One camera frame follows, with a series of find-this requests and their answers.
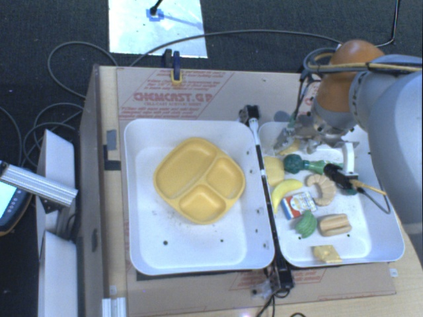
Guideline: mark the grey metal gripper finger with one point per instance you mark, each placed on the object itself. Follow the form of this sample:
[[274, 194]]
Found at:
[[312, 147], [282, 139]]

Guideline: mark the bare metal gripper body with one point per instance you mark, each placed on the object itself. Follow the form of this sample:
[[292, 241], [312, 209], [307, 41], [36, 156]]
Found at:
[[317, 132]]

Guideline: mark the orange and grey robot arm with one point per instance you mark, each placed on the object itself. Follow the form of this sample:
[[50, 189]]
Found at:
[[390, 111]]

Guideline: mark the small yellow toy food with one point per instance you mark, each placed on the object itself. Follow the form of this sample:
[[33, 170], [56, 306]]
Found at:
[[291, 148]]

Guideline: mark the green broccoli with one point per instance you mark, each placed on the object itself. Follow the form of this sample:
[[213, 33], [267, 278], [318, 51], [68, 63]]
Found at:
[[294, 163]]

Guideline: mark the yellow toy chip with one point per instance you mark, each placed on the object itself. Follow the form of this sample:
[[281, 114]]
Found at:
[[274, 170]]

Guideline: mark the thin black and white rod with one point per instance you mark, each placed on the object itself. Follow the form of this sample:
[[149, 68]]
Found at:
[[264, 177]]

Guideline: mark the beige croissant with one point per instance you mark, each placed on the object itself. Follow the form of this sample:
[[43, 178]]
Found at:
[[325, 190]]

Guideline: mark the yellow banana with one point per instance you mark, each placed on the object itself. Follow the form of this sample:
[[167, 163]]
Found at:
[[284, 188]]

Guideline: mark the white red blue carton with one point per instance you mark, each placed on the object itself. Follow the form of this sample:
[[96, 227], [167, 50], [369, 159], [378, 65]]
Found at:
[[299, 205]]

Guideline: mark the green banana bunch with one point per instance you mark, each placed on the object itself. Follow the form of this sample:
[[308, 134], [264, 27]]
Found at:
[[307, 225]]

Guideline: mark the tan hot dog bun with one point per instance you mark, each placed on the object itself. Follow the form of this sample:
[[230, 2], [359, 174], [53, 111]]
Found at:
[[334, 225]]

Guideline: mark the brown cardboard board red print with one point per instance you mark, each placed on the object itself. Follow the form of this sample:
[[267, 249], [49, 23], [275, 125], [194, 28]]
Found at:
[[205, 94]]

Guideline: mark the white plastic tray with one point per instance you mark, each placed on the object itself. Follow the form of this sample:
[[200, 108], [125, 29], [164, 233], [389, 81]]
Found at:
[[363, 230], [198, 243]]

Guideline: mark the yellow divided plate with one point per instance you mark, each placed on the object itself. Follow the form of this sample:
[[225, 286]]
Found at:
[[188, 177]]

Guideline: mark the yellow cheese wedge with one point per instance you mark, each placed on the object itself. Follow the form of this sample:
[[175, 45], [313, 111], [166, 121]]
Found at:
[[327, 254]]

